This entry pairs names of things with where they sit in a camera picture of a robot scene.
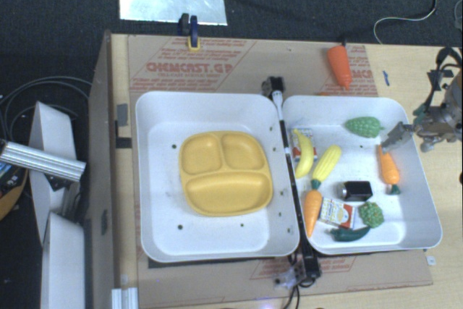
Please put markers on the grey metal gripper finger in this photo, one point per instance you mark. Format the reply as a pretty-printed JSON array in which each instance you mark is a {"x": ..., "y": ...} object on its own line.
[
  {"x": 395, "y": 144},
  {"x": 401, "y": 131}
]

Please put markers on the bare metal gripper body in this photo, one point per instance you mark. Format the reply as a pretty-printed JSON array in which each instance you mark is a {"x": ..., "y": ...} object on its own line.
[{"x": 443, "y": 123}]

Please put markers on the orange carrot with green top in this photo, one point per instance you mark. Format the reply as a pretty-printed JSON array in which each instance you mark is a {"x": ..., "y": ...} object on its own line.
[
  {"x": 312, "y": 210},
  {"x": 388, "y": 168}
]

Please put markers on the green grapes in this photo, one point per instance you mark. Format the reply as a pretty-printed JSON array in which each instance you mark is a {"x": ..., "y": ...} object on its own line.
[{"x": 362, "y": 127}]

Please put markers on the black can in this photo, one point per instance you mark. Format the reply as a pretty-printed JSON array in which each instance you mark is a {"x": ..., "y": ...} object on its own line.
[{"x": 358, "y": 190}]

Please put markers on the yellow corn cob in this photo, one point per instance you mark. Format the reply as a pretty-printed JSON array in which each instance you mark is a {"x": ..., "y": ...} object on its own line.
[{"x": 327, "y": 161}]

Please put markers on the white plastic tray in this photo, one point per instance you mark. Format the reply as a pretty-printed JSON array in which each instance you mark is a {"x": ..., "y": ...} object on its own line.
[
  {"x": 412, "y": 213},
  {"x": 159, "y": 170}
]

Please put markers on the green broccoli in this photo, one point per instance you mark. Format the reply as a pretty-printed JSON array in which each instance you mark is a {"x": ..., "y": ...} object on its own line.
[{"x": 371, "y": 214}]

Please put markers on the red white and yellow carton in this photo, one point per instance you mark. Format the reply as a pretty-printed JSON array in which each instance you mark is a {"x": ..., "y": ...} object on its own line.
[{"x": 338, "y": 213}]

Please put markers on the large orange carrot without leaves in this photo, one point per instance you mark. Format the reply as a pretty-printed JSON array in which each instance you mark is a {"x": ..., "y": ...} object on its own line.
[{"x": 340, "y": 65}]

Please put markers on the yellow banana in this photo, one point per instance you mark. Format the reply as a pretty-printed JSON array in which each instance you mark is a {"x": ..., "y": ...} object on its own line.
[{"x": 305, "y": 155}]

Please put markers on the dark green pepper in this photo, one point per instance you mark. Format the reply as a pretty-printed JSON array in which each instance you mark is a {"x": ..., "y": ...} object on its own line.
[{"x": 349, "y": 234}]

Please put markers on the thin black and white rod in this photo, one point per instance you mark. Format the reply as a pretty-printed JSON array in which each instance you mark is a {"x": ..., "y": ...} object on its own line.
[{"x": 288, "y": 152}]

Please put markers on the yellow divided plate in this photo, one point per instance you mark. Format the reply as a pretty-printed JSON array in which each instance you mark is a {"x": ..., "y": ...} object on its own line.
[{"x": 224, "y": 173}]

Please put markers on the brown cardboard board red print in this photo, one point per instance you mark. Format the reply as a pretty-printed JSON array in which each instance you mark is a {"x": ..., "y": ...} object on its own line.
[{"x": 231, "y": 65}]

